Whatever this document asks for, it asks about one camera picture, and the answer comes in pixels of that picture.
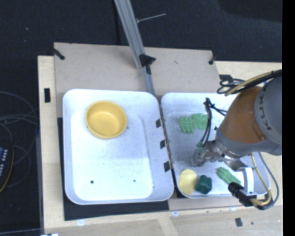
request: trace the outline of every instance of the black connector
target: black connector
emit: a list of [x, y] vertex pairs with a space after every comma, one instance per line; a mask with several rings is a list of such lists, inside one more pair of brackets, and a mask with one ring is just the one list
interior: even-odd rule
[[238, 183], [235, 182], [231, 182], [228, 185], [228, 190], [231, 192], [231, 194], [233, 196], [235, 196], [236, 198], [239, 199], [239, 202], [246, 206], [246, 207], [251, 207], [253, 206], [253, 204], [251, 203], [250, 199], [255, 199], [257, 198], [257, 195], [253, 194], [253, 195], [249, 195], [247, 196], [244, 192], [242, 192], [242, 190], [244, 189], [243, 186], [241, 186]]
[[61, 60], [64, 60], [65, 59], [65, 56], [63, 56], [57, 49], [55, 48], [50, 48], [48, 50], [48, 54], [50, 55], [56, 55], [58, 56]]
[[145, 54], [141, 54], [139, 56], [140, 62], [141, 62], [141, 66], [147, 66], [147, 65], [152, 65], [152, 63], [154, 61], [156, 61], [156, 58], [153, 58], [151, 56], [145, 55]]

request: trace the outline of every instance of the white plastic tray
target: white plastic tray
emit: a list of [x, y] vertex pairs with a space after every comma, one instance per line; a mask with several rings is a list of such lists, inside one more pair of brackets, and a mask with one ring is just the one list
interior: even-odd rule
[[[93, 136], [87, 107], [99, 100], [119, 104], [128, 124], [118, 137]], [[73, 89], [63, 97], [65, 191], [77, 204], [167, 200], [174, 191], [157, 99], [146, 92]]]
[[[171, 152], [173, 168], [175, 178], [178, 181], [181, 172], [185, 169], [192, 169], [196, 172], [197, 177], [201, 175], [206, 175], [212, 178], [212, 190], [208, 194], [202, 194], [198, 191], [194, 191], [192, 195], [185, 195], [188, 198], [205, 198], [205, 197], [221, 197], [221, 196], [231, 196], [228, 190], [228, 185], [218, 177], [216, 170], [219, 167], [224, 167], [229, 170], [234, 176], [236, 176], [241, 184], [244, 185], [243, 173], [235, 172], [229, 168], [224, 162], [206, 162], [201, 167], [193, 167], [191, 164], [191, 159], [196, 148], [196, 144], [199, 142], [203, 136], [204, 131], [194, 129], [193, 134], [184, 134], [180, 130], [179, 117], [191, 116], [192, 114], [202, 113], [207, 114], [204, 102], [206, 97], [210, 98], [212, 104], [219, 109], [228, 110], [232, 101], [235, 99], [235, 95], [229, 95], [225, 97], [224, 95], [219, 95], [216, 93], [167, 93], [162, 97], [161, 106], [163, 110], [163, 118], [165, 122], [165, 127], [167, 131], [167, 138], [169, 141], [169, 149]], [[223, 120], [223, 116], [212, 109], [212, 126], [209, 135], [209, 141], [215, 139], [214, 127], [219, 127]], [[266, 168], [261, 161], [259, 154], [255, 153], [255, 159], [258, 165], [258, 169], [267, 185], [270, 185], [269, 178], [266, 172]], [[250, 156], [241, 158], [242, 162], [247, 166], [252, 167], [253, 163]], [[262, 182], [260, 181], [258, 175], [254, 171], [254, 191], [259, 195], [266, 192]]]

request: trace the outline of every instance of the black cable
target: black cable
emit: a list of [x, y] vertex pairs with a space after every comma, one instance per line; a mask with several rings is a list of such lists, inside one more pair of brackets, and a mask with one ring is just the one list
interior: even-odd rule
[[[272, 71], [270, 74], [268, 75], [264, 75], [256, 80], [253, 80], [252, 82], [246, 84], [245, 86], [243, 86], [242, 88], [232, 92], [231, 94], [236, 94], [239, 92], [242, 92], [244, 90], [247, 90], [249, 88], [252, 88], [262, 82], [268, 81], [270, 79], [274, 79], [277, 78], [279, 76], [282, 76], [282, 70], [277, 70], [277, 71]], [[228, 80], [222, 80], [220, 81], [220, 85], [221, 87], [217, 90], [218, 94], [227, 94], [229, 91], [231, 91], [234, 87], [240, 85], [241, 83], [243, 83], [245, 81], [240, 80], [240, 79], [232, 79], [232, 81], [228, 81]]]
[[202, 148], [204, 148], [208, 142], [208, 138], [209, 138], [210, 132], [211, 132], [211, 121], [212, 121], [212, 111], [210, 108], [210, 99], [209, 98], [206, 98], [204, 105], [206, 107], [206, 112], [207, 112], [206, 130], [205, 130], [200, 142], [198, 143], [198, 146], [202, 147]]
[[215, 106], [215, 104], [213, 104], [213, 103], [211, 102], [211, 100], [210, 100], [209, 98], [208, 98], [207, 100], [208, 100], [208, 106], [209, 106], [210, 108], [213, 108], [215, 111], [217, 111], [218, 113], [220, 113], [220, 114], [223, 115], [223, 116], [226, 115], [227, 110], [219, 109], [219, 108], [217, 108], [217, 107]]
[[241, 80], [241, 79], [232, 79], [231, 81], [230, 80], [221, 80], [220, 81], [220, 86], [221, 87], [217, 90], [217, 93], [218, 94], [226, 94], [232, 88], [236, 87], [237, 85], [239, 85], [239, 84], [241, 84], [243, 82], [244, 82], [244, 80]]
[[[31, 163], [31, 158], [29, 156], [29, 153], [35, 144], [37, 133], [38, 133], [38, 118], [37, 118], [37, 114], [36, 114], [37, 109], [34, 109], [34, 107], [28, 101], [26, 101], [24, 98], [22, 98], [16, 94], [4, 92], [4, 91], [0, 91], [0, 94], [15, 97], [15, 98], [21, 100], [22, 102], [24, 102], [30, 108], [30, 112], [28, 112], [27, 114], [12, 114], [12, 115], [5, 115], [5, 116], [0, 117], [0, 126], [3, 127], [8, 132], [9, 137], [10, 137], [10, 141], [11, 141], [13, 147], [18, 148], [25, 153], [20, 159], [18, 159], [17, 161], [14, 161], [13, 165], [17, 165], [18, 163], [23, 161], [26, 157], [29, 160], [29, 167], [28, 167], [26, 174], [19, 181], [6, 186], [6, 187], [13, 187], [13, 186], [16, 186], [19, 183], [21, 183], [30, 173], [32, 163]], [[13, 144], [14, 143], [13, 134], [12, 134], [11, 130], [7, 127], [7, 125], [14, 124], [18, 121], [26, 121], [28, 123], [33, 124], [35, 127], [34, 138], [32, 139], [28, 150], [24, 149], [23, 147], [21, 147], [19, 145]]]

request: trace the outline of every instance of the black carpet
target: black carpet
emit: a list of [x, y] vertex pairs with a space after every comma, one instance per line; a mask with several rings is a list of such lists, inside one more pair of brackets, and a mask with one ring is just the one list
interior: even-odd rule
[[[138, 19], [166, 13], [139, 23], [146, 47], [212, 50], [217, 60], [282, 61], [283, 0], [131, 2]], [[54, 42], [127, 44], [122, 28], [116, 30], [112, 0], [0, 0], [0, 91], [37, 109], [37, 56], [48, 55]], [[0, 116], [28, 112], [18, 99], [0, 97]], [[20, 121], [9, 128], [15, 143], [29, 150], [9, 183], [30, 171], [0, 194], [0, 232], [39, 228], [39, 173], [31, 147], [36, 127]], [[22, 158], [21, 150], [16, 153]]]

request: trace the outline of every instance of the green toy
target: green toy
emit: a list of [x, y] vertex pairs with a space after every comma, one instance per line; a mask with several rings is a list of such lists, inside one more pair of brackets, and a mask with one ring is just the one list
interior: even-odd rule
[[207, 115], [199, 113], [190, 117], [180, 117], [179, 126], [184, 134], [193, 134], [194, 128], [205, 130], [207, 127]]
[[200, 176], [195, 189], [203, 194], [209, 193], [212, 189], [212, 179], [206, 175]]
[[231, 182], [235, 182], [240, 184], [241, 181], [237, 179], [235, 176], [232, 175], [227, 169], [223, 167], [219, 167], [216, 171], [217, 175], [224, 180], [227, 184], [230, 184]]

